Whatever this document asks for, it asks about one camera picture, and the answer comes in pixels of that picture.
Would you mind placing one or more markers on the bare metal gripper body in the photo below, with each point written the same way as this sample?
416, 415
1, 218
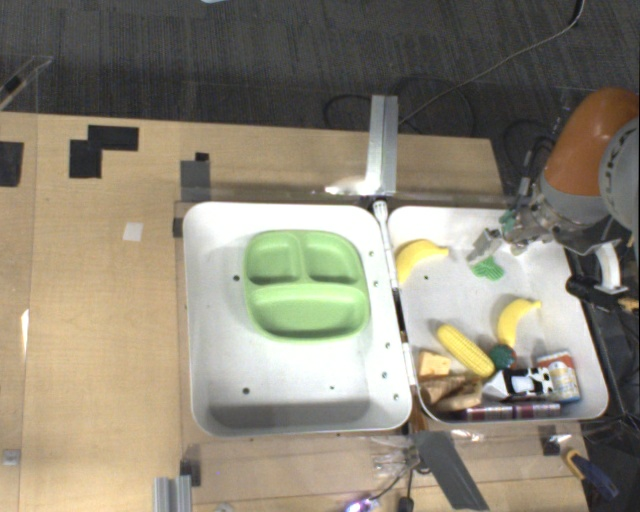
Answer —
531, 221

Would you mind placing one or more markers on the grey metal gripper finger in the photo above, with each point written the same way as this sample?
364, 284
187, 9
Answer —
484, 244
520, 247

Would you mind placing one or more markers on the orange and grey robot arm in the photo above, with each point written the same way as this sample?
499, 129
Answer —
580, 150

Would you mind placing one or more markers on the green ridged toy vegetable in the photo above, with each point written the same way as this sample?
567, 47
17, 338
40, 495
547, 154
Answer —
487, 270

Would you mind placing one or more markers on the white plastic tray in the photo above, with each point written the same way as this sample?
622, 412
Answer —
300, 390
460, 305

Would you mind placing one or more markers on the yellow banana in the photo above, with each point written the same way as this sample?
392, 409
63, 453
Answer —
511, 320
412, 255

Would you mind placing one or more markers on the yellow corn cob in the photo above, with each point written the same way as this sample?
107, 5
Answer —
465, 350

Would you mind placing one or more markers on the dark green round toy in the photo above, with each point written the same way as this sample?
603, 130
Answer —
502, 356

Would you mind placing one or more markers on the orange cheese wedge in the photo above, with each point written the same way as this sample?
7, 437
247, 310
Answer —
432, 365

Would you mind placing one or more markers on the black and white carton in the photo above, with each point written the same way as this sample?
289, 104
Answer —
525, 382

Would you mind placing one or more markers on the red and white can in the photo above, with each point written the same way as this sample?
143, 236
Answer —
562, 377

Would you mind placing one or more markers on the brown bread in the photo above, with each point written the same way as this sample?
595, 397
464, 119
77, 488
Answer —
447, 392

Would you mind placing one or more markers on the green divided plate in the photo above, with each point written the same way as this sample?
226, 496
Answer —
306, 310

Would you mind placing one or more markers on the black cylinder on white bracket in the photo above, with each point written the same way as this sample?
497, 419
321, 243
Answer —
592, 289

